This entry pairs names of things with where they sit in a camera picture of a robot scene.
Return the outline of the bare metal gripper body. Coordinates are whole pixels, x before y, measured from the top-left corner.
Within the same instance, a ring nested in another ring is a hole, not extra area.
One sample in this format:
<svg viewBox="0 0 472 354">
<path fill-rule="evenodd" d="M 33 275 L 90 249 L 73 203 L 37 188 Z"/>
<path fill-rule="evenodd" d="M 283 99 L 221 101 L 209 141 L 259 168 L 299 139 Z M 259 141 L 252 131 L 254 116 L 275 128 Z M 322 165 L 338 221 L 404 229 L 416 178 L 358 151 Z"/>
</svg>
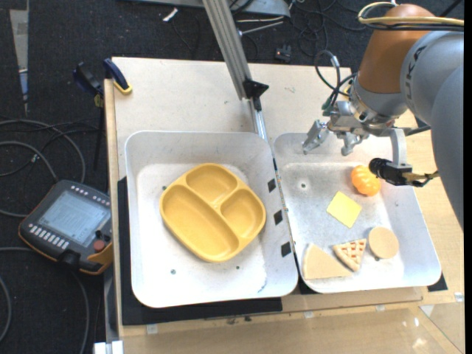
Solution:
<svg viewBox="0 0 472 354">
<path fill-rule="evenodd" d="M 394 122 L 391 96 L 351 96 L 326 107 L 332 132 L 386 136 Z"/>
</svg>

